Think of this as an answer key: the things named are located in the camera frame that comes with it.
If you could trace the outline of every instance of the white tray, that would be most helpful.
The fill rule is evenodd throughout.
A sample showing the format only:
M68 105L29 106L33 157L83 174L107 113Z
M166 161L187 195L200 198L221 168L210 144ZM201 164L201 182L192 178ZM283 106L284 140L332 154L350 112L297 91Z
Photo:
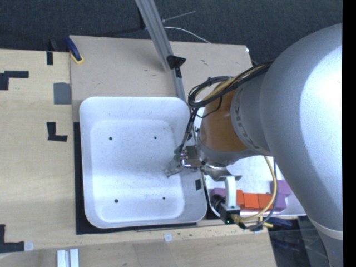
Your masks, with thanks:
M174 97L91 97L80 106L85 214L98 228L193 223L199 173L165 171L190 116Z

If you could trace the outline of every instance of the black connector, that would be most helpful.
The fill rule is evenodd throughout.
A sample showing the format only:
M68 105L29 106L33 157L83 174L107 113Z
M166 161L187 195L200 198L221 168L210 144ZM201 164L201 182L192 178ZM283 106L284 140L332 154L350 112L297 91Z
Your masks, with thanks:
M240 215L240 209L226 209L225 198L219 194L211 198L211 206L220 214L220 219L227 225L235 224L232 214Z

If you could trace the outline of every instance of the orange block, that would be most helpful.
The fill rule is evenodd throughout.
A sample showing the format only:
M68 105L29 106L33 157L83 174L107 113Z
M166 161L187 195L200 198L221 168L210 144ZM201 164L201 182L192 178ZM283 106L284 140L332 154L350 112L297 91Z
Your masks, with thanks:
M242 190L236 190L236 204L242 209L245 206L244 193Z
M271 195L270 194L257 194L258 197L258 203L260 205L260 208L263 209L264 207L267 206L268 202L271 200Z
M259 209L258 197L255 193L244 193L245 208L246 209Z

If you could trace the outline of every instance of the wooden table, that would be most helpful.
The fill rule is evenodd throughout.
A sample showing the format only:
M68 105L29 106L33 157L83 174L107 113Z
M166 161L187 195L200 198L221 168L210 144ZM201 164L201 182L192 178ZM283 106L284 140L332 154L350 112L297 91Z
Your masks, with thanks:
M157 63L156 53L150 50L153 45L149 41L144 44L142 52ZM191 52L196 56L192 64L188 63L189 57L184 56L188 61L182 72L192 78L194 72L200 72L197 84L209 76L208 67L210 74L217 76L237 74L251 66L245 46L172 44L177 53ZM221 62L206 65L208 58L214 61L214 52L222 48L227 56L236 57L236 62L228 62L224 68ZM159 65L150 65L150 62L145 64L149 66L150 75L164 74ZM13 266L49 266L48 262L55 265L56 250L72 247L80 249L83 266L150 266L149 261L145 261L148 258L145 250L150 250L150 254L162 250L157 256L166 254L170 262L176 264L170 266L227 266L228 262L237 260L246 266L275 266L267 232L253 234L234 225L223 225L220 220L203 220L189 228L77 235L73 118L78 104L87 96L83 88L79 90L75 85L80 79L73 82L71 66L66 52L53 52L53 65L48 65L46 52L0 50L0 73L29 72L29 78L10 78L9 90L0 91L0 224L6 225L5 242L31 242L34 249L0 254L0 266L8 266L10 262ZM130 67L135 67L135 60L126 65L125 70L129 71ZM54 83L71 84L73 110L70 104L54 104ZM56 134L67 135L67 141L48 141L47 122L55 122ZM171 242L164 242L164 233L172 234Z

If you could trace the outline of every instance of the white wire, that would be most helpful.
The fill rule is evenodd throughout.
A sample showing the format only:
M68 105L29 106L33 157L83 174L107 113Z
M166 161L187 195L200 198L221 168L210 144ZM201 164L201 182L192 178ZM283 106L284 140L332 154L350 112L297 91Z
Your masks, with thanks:
M200 40L202 40L202 41L204 41L204 42L211 43L211 42L207 41L206 39L201 38L201 37L197 36L196 34L194 34L194 33L192 33L192 32L187 31L186 29L176 28L176 27L165 27L165 29L178 29L178 30L180 30L180 31L183 31L183 32L189 33L189 34L193 35L194 37L196 37L196 38L198 38L198 39L200 39Z

